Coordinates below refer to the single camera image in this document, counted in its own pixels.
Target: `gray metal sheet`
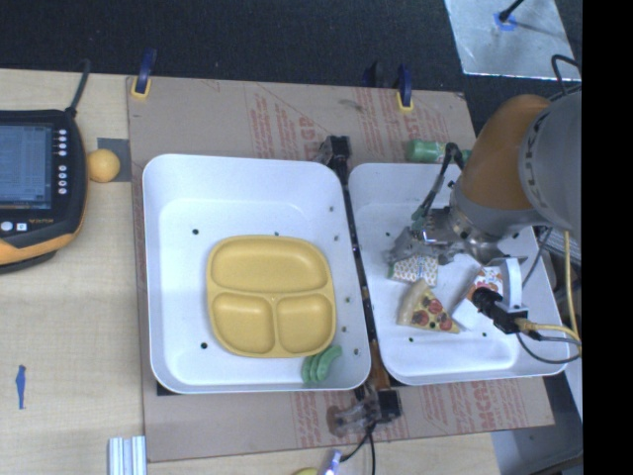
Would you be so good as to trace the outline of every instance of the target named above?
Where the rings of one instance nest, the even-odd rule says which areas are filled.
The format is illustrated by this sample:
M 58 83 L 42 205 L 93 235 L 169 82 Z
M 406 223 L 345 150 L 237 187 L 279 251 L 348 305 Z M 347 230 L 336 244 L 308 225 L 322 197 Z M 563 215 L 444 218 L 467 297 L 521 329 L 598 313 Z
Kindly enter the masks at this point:
M 501 23 L 496 15 L 516 0 L 444 0 L 466 74 L 556 79 L 551 58 L 574 59 L 554 0 L 524 0 Z M 558 62 L 564 80 L 577 68 Z

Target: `black device with orange trim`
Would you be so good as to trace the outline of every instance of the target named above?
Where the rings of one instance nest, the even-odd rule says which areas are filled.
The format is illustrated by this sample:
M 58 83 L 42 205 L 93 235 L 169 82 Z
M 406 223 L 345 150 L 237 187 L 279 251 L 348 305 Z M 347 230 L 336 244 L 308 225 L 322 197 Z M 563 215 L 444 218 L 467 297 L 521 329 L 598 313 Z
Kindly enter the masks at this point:
M 63 111 L 0 111 L 0 274 L 49 260 L 81 229 L 88 170 L 75 114 L 87 72 Z

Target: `blue marker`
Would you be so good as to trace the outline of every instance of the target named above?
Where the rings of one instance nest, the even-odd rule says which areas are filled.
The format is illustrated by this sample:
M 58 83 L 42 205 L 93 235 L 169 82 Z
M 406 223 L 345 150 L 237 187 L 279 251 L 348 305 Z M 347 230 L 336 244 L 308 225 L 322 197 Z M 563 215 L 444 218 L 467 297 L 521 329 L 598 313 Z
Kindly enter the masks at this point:
M 24 410 L 24 388 L 27 385 L 27 367 L 20 364 L 18 376 L 16 376 L 16 385 L 18 386 L 18 398 L 20 399 L 20 410 Z

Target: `white tray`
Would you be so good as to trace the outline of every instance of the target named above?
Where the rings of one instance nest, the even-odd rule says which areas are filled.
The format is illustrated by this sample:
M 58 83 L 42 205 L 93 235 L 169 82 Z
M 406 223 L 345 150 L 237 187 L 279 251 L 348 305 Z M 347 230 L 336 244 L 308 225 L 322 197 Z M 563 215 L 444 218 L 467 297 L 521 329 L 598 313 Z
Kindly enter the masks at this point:
M 396 324 L 397 310 L 408 285 L 387 278 L 385 252 L 410 225 L 411 214 L 426 197 L 439 170 L 440 165 L 435 164 L 366 163 L 355 167 L 350 174 L 354 221 L 385 367 L 394 378 L 408 385 L 550 375 L 562 371 L 564 364 L 532 358 L 514 334 L 502 333 L 469 303 L 461 304 L 453 312 L 465 324 L 462 325 L 465 329 L 458 334 L 426 332 Z M 434 208 L 448 204 L 450 190 L 446 183 L 458 176 L 459 168 L 451 165 Z M 500 249 L 511 256 L 528 257 L 521 265 L 523 276 L 538 251 L 530 228 L 516 239 L 502 243 Z M 458 255 L 453 263 L 440 266 L 433 292 L 443 304 L 455 304 L 474 268 L 477 268 L 474 259 Z M 529 307 L 529 318 L 533 322 L 561 324 L 542 261 L 524 287 L 522 302 Z M 541 357 L 561 360 L 570 356 L 566 343 L 524 338 L 528 347 Z
M 165 154 L 142 178 L 153 373 L 181 394 L 347 390 L 371 358 L 345 205 L 335 173 L 315 162 Z M 207 316 L 205 269 L 224 238 L 280 235 L 315 244 L 329 262 L 343 348 L 328 377 L 301 378 L 302 357 L 225 350 Z

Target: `light wood surface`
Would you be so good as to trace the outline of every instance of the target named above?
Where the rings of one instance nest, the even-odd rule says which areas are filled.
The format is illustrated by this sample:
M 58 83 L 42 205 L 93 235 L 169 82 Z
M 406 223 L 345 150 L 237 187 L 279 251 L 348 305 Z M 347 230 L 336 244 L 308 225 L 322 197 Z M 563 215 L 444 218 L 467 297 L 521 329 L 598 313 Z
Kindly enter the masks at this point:
M 0 69 L 0 110 L 64 109 L 78 72 Z M 128 139 L 125 77 L 91 74 L 77 125 Z M 50 261 L 0 275 L 0 473 L 106 474 L 108 439 L 143 434 L 131 184 L 91 183 L 84 227 Z M 24 409 L 15 379 L 26 369 Z M 150 475 L 288 474 L 326 448 L 150 464 Z M 487 433 L 376 445 L 377 473 L 498 473 Z M 369 445 L 340 474 L 371 473 Z

